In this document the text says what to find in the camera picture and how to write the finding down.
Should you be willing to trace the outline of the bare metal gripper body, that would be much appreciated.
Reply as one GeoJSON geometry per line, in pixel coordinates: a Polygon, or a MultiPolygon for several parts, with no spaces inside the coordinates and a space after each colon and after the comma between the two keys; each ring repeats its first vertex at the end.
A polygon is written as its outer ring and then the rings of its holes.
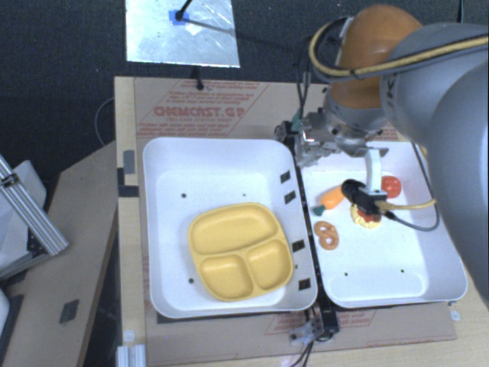
{"type": "Polygon", "coordinates": [[[363,156],[367,143],[385,126],[380,111],[353,111],[340,115],[329,109],[311,112],[302,121],[298,147],[339,148],[349,156],[363,156]]]}

